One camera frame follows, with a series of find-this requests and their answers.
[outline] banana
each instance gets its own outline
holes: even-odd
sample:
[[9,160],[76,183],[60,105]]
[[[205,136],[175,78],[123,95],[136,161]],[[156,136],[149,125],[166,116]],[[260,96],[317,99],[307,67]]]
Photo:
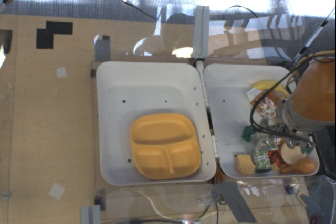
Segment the banana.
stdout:
[[[256,83],[254,83],[252,88],[256,88],[260,91],[268,90],[271,87],[273,87],[275,83],[277,83],[277,81],[275,81],[275,80],[260,80]],[[284,94],[288,94],[288,92],[284,89],[284,87],[281,84],[276,86],[276,88],[274,90],[279,91],[279,92],[283,92]]]

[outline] white paper square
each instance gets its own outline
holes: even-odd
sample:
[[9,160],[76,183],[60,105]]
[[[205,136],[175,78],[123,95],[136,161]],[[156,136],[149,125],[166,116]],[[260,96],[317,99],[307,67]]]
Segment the white paper square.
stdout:
[[60,200],[65,188],[62,187],[60,184],[54,183],[49,191],[49,195],[54,197],[57,200]]
[[57,77],[64,78],[67,76],[67,69],[65,67],[57,68]]

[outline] yellow plastic tray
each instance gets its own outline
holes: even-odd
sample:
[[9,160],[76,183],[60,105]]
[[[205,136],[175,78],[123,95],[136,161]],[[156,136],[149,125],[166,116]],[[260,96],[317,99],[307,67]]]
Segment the yellow plastic tray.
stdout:
[[130,133],[135,165],[149,179],[186,177],[201,164],[195,127],[184,115],[142,116],[133,122]]

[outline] table surface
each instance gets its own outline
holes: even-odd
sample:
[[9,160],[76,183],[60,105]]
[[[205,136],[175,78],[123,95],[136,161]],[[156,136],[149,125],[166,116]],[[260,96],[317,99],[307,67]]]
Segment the table surface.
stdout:
[[[73,34],[54,35],[54,49],[36,49],[36,29],[45,28],[47,20],[73,22]],[[102,213],[103,223],[155,217],[156,211],[173,216],[177,211],[162,203],[162,188],[166,201],[181,202],[194,188],[209,185],[118,188],[100,176],[90,76],[93,41],[97,35],[109,35],[112,52],[125,52],[152,35],[153,27],[152,23],[112,20],[0,17],[0,29],[13,30],[12,50],[0,69],[1,82],[12,87],[11,95],[0,100],[1,130],[9,134],[0,136],[0,190],[12,194],[9,201],[0,200],[0,223],[80,223],[80,207],[93,205],[100,188],[107,190],[109,206]],[[57,69],[63,67],[66,77],[59,78]],[[49,194],[54,183],[64,188],[60,199]],[[283,190],[261,196],[244,196],[259,223],[308,221],[295,196]],[[181,212],[184,208],[189,210],[182,204]],[[211,206],[201,223],[216,223],[215,210]],[[227,205],[220,205],[219,210],[219,223],[236,223]]]

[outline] orange plate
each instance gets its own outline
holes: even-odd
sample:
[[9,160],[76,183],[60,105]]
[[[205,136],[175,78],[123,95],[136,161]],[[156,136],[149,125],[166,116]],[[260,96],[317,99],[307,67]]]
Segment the orange plate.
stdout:
[[186,177],[201,164],[193,123],[177,113],[147,115],[131,126],[131,147],[138,171],[153,180]]

